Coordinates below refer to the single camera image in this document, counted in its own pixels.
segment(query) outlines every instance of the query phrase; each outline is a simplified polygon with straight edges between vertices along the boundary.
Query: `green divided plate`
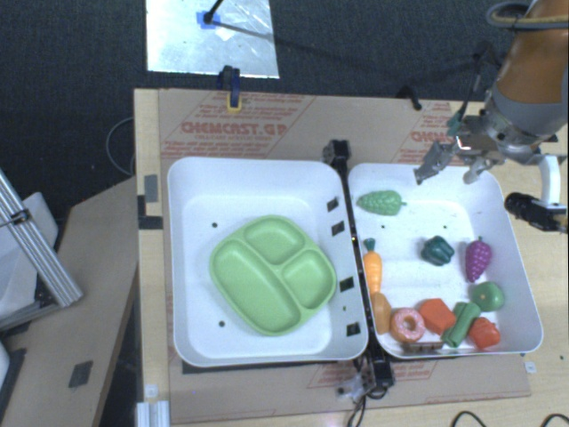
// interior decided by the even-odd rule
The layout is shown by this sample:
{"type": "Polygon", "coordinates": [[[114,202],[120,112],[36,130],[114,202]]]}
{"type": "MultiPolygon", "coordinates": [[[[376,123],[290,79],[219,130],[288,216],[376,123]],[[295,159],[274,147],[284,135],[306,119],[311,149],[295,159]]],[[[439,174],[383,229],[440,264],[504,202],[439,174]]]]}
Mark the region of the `green divided plate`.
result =
{"type": "Polygon", "coordinates": [[[282,335],[316,314],[336,290],[336,272],[291,220],[267,215],[223,239],[210,258],[213,282],[255,330],[282,335]]]}

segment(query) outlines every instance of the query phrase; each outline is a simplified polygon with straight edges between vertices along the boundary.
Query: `purple grapes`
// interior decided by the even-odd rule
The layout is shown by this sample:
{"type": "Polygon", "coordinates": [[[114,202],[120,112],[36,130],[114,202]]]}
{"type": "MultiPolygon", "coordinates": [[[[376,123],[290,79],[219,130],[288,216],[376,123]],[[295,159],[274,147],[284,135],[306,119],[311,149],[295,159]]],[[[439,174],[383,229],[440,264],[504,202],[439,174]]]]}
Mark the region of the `purple grapes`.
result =
{"type": "Polygon", "coordinates": [[[492,248],[478,238],[466,247],[466,276],[469,282],[477,281],[492,259],[492,248]]]}

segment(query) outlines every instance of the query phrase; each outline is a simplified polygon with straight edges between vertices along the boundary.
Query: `metal plate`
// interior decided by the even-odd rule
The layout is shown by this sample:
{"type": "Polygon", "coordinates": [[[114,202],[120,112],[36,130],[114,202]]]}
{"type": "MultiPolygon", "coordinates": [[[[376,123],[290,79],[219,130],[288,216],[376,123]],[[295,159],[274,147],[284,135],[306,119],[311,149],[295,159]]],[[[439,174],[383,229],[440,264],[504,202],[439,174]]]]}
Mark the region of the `metal plate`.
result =
{"type": "Polygon", "coordinates": [[[216,0],[147,0],[148,70],[217,75],[225,65],[244,77],[278,78],[268,0],[225,0],[215,25],[200,13],[216,0]]]}

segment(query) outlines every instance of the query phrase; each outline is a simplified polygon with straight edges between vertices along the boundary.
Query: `pink donut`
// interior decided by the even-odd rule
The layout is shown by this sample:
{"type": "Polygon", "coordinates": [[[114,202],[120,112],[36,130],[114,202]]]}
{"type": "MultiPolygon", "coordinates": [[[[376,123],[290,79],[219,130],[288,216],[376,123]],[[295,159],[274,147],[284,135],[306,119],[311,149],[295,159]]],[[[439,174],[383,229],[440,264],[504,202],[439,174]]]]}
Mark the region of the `pink donut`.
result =
{"type": "Polygon", "coordinates": [[[399,309],[391,317],[389,331],[399,342],[417,342],[425,334],[425,321],[415,309],[399,309]]]}

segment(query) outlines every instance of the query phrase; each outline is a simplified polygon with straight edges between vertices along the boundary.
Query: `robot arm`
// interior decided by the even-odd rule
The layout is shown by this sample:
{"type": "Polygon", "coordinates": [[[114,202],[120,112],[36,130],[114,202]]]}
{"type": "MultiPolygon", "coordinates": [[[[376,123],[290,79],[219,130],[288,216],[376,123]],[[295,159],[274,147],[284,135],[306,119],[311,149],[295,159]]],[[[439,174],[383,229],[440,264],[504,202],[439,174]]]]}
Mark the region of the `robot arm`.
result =
{"type": "Polygon", "coordinates": [[[448,122],[453,144],[435,142],[415,170],[421,184],[442,171],[456,156],[469,166],[466,183],[507,159],[538,165],[541,198],[514,193],[506,208],[542,230],[566,231],[566,208],[559,200],[559,162],[543,155],[540,144],[567,123],[567,54],[569,0],[534,0],[523,18],[500,15],[504,5],[487,14],[495,26],[517,32],[479,116],[464,116],[465,105],[448,122]]]}

